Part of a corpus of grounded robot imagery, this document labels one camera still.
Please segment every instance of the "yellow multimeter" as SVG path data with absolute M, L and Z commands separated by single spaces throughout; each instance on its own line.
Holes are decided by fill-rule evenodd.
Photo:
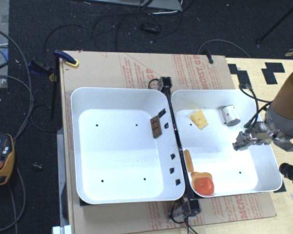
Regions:
M 14 167 L 15 152 L 13 139 L 9 134 L 0 133 L 0 185 L 6 184 Z

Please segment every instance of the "red tomato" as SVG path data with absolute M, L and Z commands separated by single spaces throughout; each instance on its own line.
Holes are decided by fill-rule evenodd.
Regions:
M 211 195 L 215 191 L 215 185 L 210 178 L 202 177 L 195 182 L 195 190 L 201 195 Z

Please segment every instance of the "white tray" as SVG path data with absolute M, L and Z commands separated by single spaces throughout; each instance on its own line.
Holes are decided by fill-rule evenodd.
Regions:
M 77 192 L 83 201 L 105 204 L 183 196 L 180 157 L 168 101 L 161 92 L 79 88 L 71 104 Z M 162 135 L 153 138 L 150 119 L 163 109 Z
M 213 176 L 215 193 L 203 197 L 280 188 L 282 177 L 270 145 L 252 145 L 245 151 L 235 151 L 232 146 L 238 133 L 244 131 L 243 125 L 255 113 L 253 99 L 239 90 L 178 90 L 172 95 L 172 105 L 182 148 L 190 151 L 194 171 Z M 221 109 L 227 105 L 234 105 L 241 119 L 236 126 L 224 124 Z M 209 123 L 202 130 L 189 118 L 199 109 Z

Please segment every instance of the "black floor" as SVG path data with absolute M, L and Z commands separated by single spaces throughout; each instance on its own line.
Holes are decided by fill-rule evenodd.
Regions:
M 293 0 L 184 0 L 182 14 L 153 16 L 161 33 L 149 36 L 138 27 L 136 7 L 80 0 L 10 0 L 9 36 L 22 49 L 27 62 L 37 57 L 51 67 L 55 65 L 52 55 L 55 49 L 197 54 L 203 43 L 214 39 L 229 41 L 239 48 L 212 41 L 201 50 L 227 57 L 287 59 L 285 53 L 293 49 L 293 12 L 262 40 L 259 48 L 256 40 L 292 7 Z M 139 22 L 157 24 L 145 15 L 155 11 L 140 8 Z M 9 75 L 28 84 L 24 62 L 11 41 Z M 60 100 L 52 122 L 49 109 L 52 83 L 44 76 L 31 79 L 35 99 L 32 121 L 36 127 L 29 121 L 16 143 L 17 163 L 26 187 L 26 208 L 18 230 L 21 234 L 50 234 L 52 227 L 59 225 L 56 130 L 61 122 Z M 0 132 L 15 136 L 28 112 L 28 92 L 11 80 L 7 90 L 0 89 L 0 99 Z M 36 162 L 42 165 L 42 170 L 33 169 Z M 10 185 L 19 214 L 23 194 L 16 171 Z M 1 186 L 0 228 L 13 219 L 9 189 Z M 15 229 L 2 233 L 12 234 Z

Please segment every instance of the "cheese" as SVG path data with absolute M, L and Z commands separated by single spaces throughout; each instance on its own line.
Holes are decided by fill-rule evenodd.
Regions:
M 206 120 L 202 110 L 198 110 L 197 112 L 193 113 L 190 116 L 190 119 L 199 129 L 203 129 L 208 125 L 208 121 Z

